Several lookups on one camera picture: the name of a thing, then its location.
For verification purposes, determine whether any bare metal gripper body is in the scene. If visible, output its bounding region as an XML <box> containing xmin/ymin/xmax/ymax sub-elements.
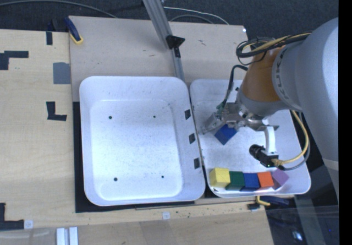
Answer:
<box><xmin>216</xmin><ymin>102</ymin><xmax>270</xmax><ymax>132</ymax></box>

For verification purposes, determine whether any blue cube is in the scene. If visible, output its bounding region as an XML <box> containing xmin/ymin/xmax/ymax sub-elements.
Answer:
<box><xmin>214</xmin><ymin>124</ymin><xmax>238</xmax><ymax>146</ymax></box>
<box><xmin>240</xmin><ymin>172</ymin><xmax>261</xmax><ymax>192</ymax></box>

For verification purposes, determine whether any white plastic tray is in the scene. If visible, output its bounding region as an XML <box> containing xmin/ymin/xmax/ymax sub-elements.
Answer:
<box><xmin>79</xmin><ymin>75</ymin><xmax>206</xmax><ymax>207</ymax></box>
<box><xmin>189</xmin><ymin>78</ymin><xmax>312</xmax><ymax>199</ymax></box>

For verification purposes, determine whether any green cube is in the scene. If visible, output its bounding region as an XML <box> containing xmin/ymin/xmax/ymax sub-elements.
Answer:
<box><xmin>225</xmin><ymin>171</ymin><xmax>245</xmax><ymax>191</ymax></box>

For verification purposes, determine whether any yellow cube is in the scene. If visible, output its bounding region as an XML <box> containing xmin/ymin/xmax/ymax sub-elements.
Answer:
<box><xmin>209</xmin><ymin>167</ymin><xmax>231</xmax><ymax>188</ymax></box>

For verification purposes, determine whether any orange cube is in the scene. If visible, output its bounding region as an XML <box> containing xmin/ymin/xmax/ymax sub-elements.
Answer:
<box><xmin>257</xmin><ymin>171</ymin><xmax>275</xmax><ymax>188</ymax></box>

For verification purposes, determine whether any purple cube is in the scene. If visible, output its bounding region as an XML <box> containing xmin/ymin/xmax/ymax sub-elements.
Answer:
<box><xmin>271</xmin><ymin>168</ymin><xmax>290</xmax><ymax>190</ymax></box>

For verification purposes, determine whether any pale wood board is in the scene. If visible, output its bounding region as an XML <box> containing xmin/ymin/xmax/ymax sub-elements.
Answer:
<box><xmin>68</xmin><ymin>15</ymin><xmax>273</xmax><ymax>227</ymax></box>

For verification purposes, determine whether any black cylinder on white bracket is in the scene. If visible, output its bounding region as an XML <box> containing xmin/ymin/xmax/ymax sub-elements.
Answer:
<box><xmin>249</xmin><ymin>124</ymin><xmax>281</xmax><ymax>168</ymax></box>

